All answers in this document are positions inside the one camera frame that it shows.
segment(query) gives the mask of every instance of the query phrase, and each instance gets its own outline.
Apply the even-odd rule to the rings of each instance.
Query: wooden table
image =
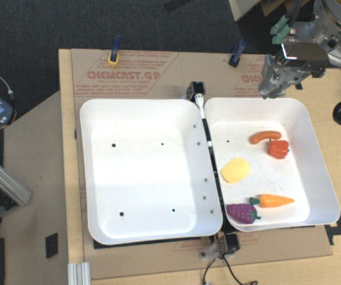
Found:
[[[197,59],[198,56],[198,53],[193,54],[194,59]],[[79,264],[84,262],[84,248],[79,200],[77,144],[74,138],[76,123],[74,116],[71,50],[59,50],[59,69],[68,257],[69,263]],[[328,70],[327,75],[322,79],[309,78],[304,82],[303,91],[298,91],[291,87],[287,90],[287,97],[301,101],[308,109],[341,207],[341,126],[332,120],[333,108],[337,103],[341,102],[341,72],[339,70]],[[332,251],[332,256],[238,265],[234,266],[233,270],[242,283],[257,280],[261,285],[341,284],[341,236],[335,236]],[[203,270],[178,271],[174,273],[95,280],[93,284],[197,285],[201,284],[202,274]],[[223,267],[209,270],[207,279],[212,284],[224,285],[235,283],[228,269]]]

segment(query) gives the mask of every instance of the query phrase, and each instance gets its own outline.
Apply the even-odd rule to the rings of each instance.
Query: red bell pepper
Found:
[[[272,140],[267,153],[276,159],[284,159],[289,152],[289,143],[286,140]]]

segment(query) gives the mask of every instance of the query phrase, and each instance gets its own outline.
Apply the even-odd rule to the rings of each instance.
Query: yellow lemon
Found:
[[[224,179],[229,183],[237,183],[244,179],[250,170],[245,159],[232,159],[222,169]]]

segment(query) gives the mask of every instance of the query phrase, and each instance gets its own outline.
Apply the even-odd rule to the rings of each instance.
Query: purple eggplant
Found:
[[[253,224],[261,217],[257,216],[257,210],[250,204],[231,204],[227,205],[227,213],[234,220],[243,224]]]

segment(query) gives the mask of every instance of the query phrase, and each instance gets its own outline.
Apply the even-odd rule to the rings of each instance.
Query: white tray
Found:
[[[222,213],[199,110],[92,99],[80,110],[91,236],[105,245],[210,236]]]
[[[229,218],[238,230],[254,231],[284,227],[331,224],[340,216],[339,203],[326,169],[306,108],[295,99],[214,98],[205,104],[212,145],[219,171],[224,203],[248,203],[260,194],[284,195],[293,204],[260,208],[253,224]],[[260,131],[275,130],[290,144],[284,159],[267,153],[269,141],[256,145],[249,138]],[[234,158],[244,158],[250,173],[229,184],[220,170]]]

